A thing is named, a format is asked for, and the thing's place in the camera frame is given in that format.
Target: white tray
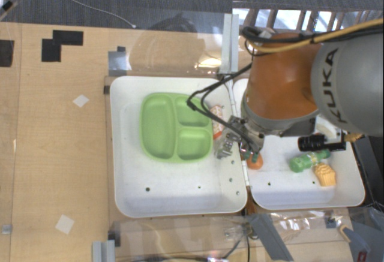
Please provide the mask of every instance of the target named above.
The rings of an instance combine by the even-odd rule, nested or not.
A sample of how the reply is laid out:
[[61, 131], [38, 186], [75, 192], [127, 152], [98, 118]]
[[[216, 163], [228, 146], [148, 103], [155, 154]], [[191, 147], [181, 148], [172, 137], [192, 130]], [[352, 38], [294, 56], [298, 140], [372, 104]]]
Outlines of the white tray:
[[[238, 114], [247, 83], [247, 79], [242, 79], [233, 87]], [[248, 170], [252, 195], [259, 206], [268, 210], [289, 210], [358, 206], [363, 202], [365, 190], [350, 143], [347, 150], [333, 152], [323, 161], [336, 171], [337, 184], [322, 187], [312, 169], [302, 173], [290, 170], [289, 160], [302, 153], [297, 141], [297, 137], [270, 135], [265, 138], [261, 151], [263, 167]]]
[[[232, 213], [247, 201], [238, 150], [219, 160], [211, 154], [195, 163], [164, 163], [148, 158], [140, 147], [139, 115], [142, 100], [154, 92], [191, 94], [216, 82], [213, 79], [120, 77], [110, 88], [113, 133], [115, 200], [133, 218]], [[224, 86], [206, 102], [224, 106], [232, 114]]]

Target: green plate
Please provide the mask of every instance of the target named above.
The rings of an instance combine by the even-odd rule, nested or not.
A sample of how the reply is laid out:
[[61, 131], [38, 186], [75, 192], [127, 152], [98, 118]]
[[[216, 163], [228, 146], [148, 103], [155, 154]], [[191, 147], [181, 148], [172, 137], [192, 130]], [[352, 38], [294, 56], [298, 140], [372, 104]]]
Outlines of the green plate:
[[[166, 162], [190, 162], [211, 153], [212, 121], [189, 108], [188, 97], [156, 93], [143, 100], [140, 144], [149, 157]], [[201, 108], [199, 100], [192, 102]]]

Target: green bottle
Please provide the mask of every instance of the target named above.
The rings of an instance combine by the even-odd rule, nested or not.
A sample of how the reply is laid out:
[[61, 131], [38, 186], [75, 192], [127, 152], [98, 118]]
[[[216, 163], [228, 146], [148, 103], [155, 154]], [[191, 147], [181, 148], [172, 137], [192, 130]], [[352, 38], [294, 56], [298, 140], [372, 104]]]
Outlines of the green bottle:
[[304, 169], [311, 168], [316, 164], [320, 163], [322, 159], [327, 159], [331, 156], [328, 149], [309, 152], [301, 156], [297, 156], [289, 161], [289, 167], [295, 173], [300, 173]]

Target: wooden table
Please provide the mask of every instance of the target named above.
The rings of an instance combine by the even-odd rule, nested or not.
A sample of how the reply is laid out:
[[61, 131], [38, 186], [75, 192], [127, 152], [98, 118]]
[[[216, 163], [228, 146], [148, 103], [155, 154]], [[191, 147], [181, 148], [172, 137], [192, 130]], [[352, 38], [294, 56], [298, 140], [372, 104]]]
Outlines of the wooden table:
[[[41, 40], [52, 38], [54, 29], [83, 31], [84, 44], [62, 46], [60, 63], [42, 62]], [[151, 44], [154, 37], [164, 45]], [[0, 234], [0, 262], [91, 261], [92, 242], [105, 241], [110, 225], [103, 94], [108, 51], [141, 41], [146, 47], [136, 48], [138, 52], [148, 56], [151, 48], [157, 57], [132, 61], [138, 74], [202, 75], [210, 70], [195, 67], [199, 61], [194, 60], [207, 53], [220, 57], [220, 43], [215, 35], [199, 35], [201, 48], [191, 45], [195, 38], [187, 33], [0, 23], [0, 39], [15, 41], [12, 67], [0, 68], [0, 224], [13, 225], [12, 234]], [[164, 68], [175, 59], [180, 62]], [[247, 59], [244, 55], [241, 63]], [[161, 63], [148, 68], [153, 61]], [[73, 103], [79, 95], [89, 99], [81, 108]], [[74, 220], [69, 234], [55, 228], [61, 215]], [[269, 261], [260, 244], [252, 246], [257, 261]], [[289, 249], [302, 261], [307, 255], [324, 257], [325, 251], [332, 261], [350, 260], [348, 244], [340, 237]], [[245, 261], [246, 252], [234, 253], [233, 261]]]

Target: yellow cable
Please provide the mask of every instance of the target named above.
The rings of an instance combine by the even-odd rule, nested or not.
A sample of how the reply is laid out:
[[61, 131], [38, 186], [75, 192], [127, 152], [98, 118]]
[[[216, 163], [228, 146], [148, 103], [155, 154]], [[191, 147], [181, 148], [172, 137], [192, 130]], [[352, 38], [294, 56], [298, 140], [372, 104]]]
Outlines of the yellow cable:
[[384, 24], [383, 19], [375, 19], [375, 20], [359, 23], [357, 25], [353, 25], [353, 26], [350, 26], [350, 27], [345, 28], [345, 29], [340, 29], [338, 31], [330, 32], [330, 33], [327, 33], [324, 35], [315, 36], [313, 39], [302, 40], [302, 41], [299, 41], [298, 43], [289, 44], [288, 46], [283, 46], [283, 47], [274, 47], [274, 48], [261, 47], [261, 46], [255, 45], [251, 41], [249, 42], [249, 44], [253, 48], [255, 48], [257, 51], [260, 51], [260, 52], [277, 53], [277, 52], [283, 52], [283, 51], [288, 51], [288, 50], [293, 50], [293, 49], [297, 49], [300, 47], [304, 47], [307, 44], [311, 44], [311, 43], [315, 43], [315, 44], [321, 43], [323, 41], [330, 40], [330, 39], [335, 38], [335, 37], [339, 37], [342, 35], [346, 35], [346, 34], [349, 34], [352, 32], [359, 31], [361, 29], [367, 29], [367, 28], [370, 28], [372, 26], [382, 25], [382, 24]]

